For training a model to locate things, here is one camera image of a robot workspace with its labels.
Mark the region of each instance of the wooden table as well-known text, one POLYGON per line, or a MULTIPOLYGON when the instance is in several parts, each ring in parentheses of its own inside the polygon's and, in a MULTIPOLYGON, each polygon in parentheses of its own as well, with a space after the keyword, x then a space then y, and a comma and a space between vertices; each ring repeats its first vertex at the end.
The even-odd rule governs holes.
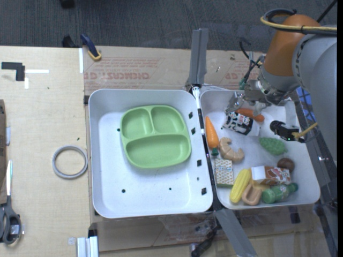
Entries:
MULTIPOLYGON (((51 165, 54 152, 64 145, 87 149, 84 76, 80 49, 0 47, 1 62, 20 62, 28 88, 15 80, 14 70, 0 70, 0 99, 4 99, 11 126, 8 158, 13 161, 12 206, 25 234, 12 246, 0 244, 0 256, 76 256, 75 242, 87 237, 90 226, 88 174, 73 180, 58 177, 51 165)), ((83 166, 82 157, 65 151, 58 167, 69 174, 83 166)), ((260 256, 330 256, 319 218, 312 206, 307 231, 251 237, 260 256)), ((101 256, 190 256, 189 245, 101 252, 101 256)), ((203 254, 235 256, 230 243, 216 241, 203 254)))

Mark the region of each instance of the green plate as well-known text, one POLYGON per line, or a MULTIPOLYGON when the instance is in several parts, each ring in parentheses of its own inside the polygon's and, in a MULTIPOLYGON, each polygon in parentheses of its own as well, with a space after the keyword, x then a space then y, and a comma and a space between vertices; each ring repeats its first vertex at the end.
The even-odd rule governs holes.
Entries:
POLYGON ((168 105, 147 105, 125 112, 120 122, 126 157, 139 168, 163 168, 184 162, 191 142, 182 115, 168 105))

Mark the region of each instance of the gray ring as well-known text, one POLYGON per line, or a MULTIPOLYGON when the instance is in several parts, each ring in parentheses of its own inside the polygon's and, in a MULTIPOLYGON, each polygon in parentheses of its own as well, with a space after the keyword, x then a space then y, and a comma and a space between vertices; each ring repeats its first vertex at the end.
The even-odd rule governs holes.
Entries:
POLYGON ((82 174, 85 173, 85 171, 87 170, 87 166, 88 166, 88 158, 87 158, 87 154, 86 152, 81 149, 78 146, 74 146, 74 145, 65 145, 63 147, 60 147, 59 149, 57 149, 57 151, 55 151, 54 155, 53 155, 53 170, 55 172, 55 174, 57 174, 57 176, 64 178, 64 179, 75 179, 79 176, 81 176, 82 174), (75 174, 65 174, 61 171, 58 170, 58 168, 56 167, 56 158, 58 157, 58 155, 65 151, 65 150, 76 150, 78 153, 80 153, 84 160, 85 160, 85 165, 84 167, 77 173, 75 174))

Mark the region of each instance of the white tray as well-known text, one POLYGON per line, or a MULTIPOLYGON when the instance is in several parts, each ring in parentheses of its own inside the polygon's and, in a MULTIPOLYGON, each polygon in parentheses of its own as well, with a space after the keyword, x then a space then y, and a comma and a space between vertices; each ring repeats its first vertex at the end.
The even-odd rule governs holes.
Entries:
MULTIPOLYGON (((245 153, 245 157, 241 162, 233 163, 234 177, 236 178, 239 171, 243 168, 250 168, 259 165, 274 165, 282 157, 289 157, 295 162, 295 169, 291 173, 292 181, 298 183, 299 190, 293 193, 284 202, 265 204, 260 201, 257 206, 250 206, 245 204, 242 200, 233 204, 229 200, 230 188, 217 187, 217 194, 220 202, 229 209, 251 209, 251 208, 265 208, 275 206, 288 205, 305 205, 315 203, 320 197, 320 187, 314 172, 307 147, 304 143, 296 141, 284 141, 288 152, 283 155, 274 156, 267 152, 259 143, 258 137, 242 135, 227 128, 221 129, 221 126, 226 120, 224 109, 228 105, 230 98, 234 91, 232 90, 207 90, 200 96, 200 104, 202 106, 203 117, 209 116, 211 122, 216 128, 219 139, 222 137, 229 137, 232 139, 231 147, 237 151, 241 147, 245 153)), ((265 120, 260 126, 261 137, 272 137, 280 139, 279 136, 274 135, 270 130, 270 122, 279 120, 290 125, 299 126, 299 121, 296 116, 295 106, 292 101, 287 102, 284 107, 270 106, 262 110, 265 120)))
POLYGON ((101 216, 124 218, 200 213, 211 207, 213 192, 197 106, 190 93, 184 90, 99 89, 90 96, 88 107, 93 205, 101 216), (192 148, 190 157, 183 163, 140 169, 126 158, 118 131, 121 116, 129 109, 152 104, 170 105, 183 116, 192 148))

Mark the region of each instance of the scissors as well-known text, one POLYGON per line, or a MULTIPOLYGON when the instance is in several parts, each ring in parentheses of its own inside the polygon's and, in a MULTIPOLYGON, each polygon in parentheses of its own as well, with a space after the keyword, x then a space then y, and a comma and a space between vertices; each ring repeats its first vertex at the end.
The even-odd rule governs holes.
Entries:
POLYGON ((12 160, 9 160, 6 172, 7 202, 0 205, 0 241, 7 245, 14 243, 21 232, 20 217, 11 206, 11 185, 12 160))

